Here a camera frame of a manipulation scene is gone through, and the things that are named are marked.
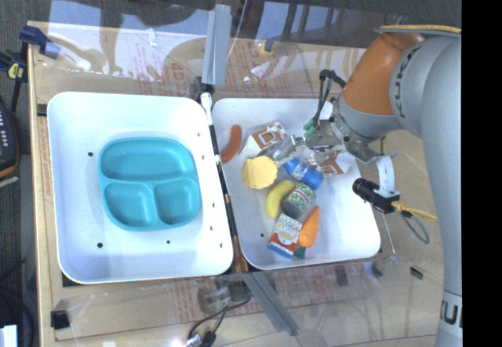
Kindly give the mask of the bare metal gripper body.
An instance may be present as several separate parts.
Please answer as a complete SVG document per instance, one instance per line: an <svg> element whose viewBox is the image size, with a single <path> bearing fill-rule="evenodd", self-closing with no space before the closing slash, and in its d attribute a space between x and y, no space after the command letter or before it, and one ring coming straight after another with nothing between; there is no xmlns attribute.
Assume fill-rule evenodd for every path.
<svg viewBox="0 0 502 347"><path fill-rule="evenodd" d="M312 150L346 148L355 142L355 132L341 117L311 119L306 124L306 145Z"/></svg>

